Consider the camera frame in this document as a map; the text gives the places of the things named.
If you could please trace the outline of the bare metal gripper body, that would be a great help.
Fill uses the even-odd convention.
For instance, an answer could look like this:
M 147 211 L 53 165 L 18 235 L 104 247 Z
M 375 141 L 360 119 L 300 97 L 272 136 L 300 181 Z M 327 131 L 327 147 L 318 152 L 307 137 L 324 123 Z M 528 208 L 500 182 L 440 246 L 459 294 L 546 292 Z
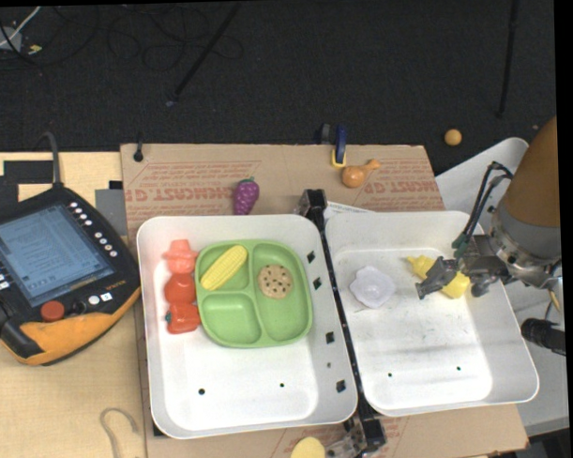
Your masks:
M 539 258 L 506 237 L 472 235 L 457 240 L 459 271 L 469 278 L 473 272 L 506 270 L 504 285 L 515 281 L 542 290 L 552 288 L 562 276 L 560 258 Z

